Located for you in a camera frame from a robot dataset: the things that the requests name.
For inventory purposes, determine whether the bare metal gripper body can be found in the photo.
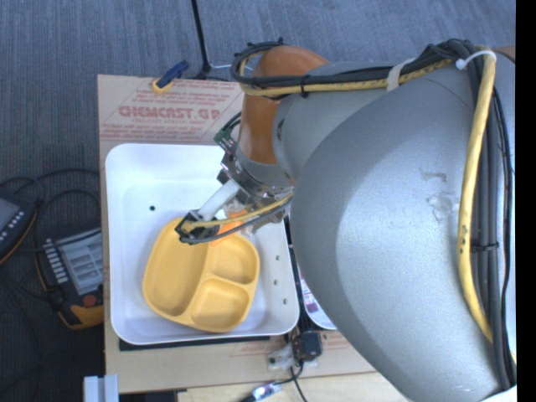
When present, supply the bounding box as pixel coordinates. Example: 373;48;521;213
216;138;295;233

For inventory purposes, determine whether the orange carrot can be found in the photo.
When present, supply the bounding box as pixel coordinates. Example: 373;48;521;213
210;209;249;247

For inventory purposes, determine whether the thin black and white rod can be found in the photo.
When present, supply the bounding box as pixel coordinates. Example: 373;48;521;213
283;216;302;331

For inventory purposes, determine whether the yellow divided plate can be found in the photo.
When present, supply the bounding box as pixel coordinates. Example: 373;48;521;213
142;217;261;334

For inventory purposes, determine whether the white packet with red print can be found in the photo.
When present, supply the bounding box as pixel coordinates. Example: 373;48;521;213
299;265;323;316

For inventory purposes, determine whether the brown cardboard board red print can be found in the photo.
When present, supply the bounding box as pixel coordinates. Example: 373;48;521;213
96;73;378;394

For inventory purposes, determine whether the black block with thin wires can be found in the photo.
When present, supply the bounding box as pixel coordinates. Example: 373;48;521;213
291;330;323;362

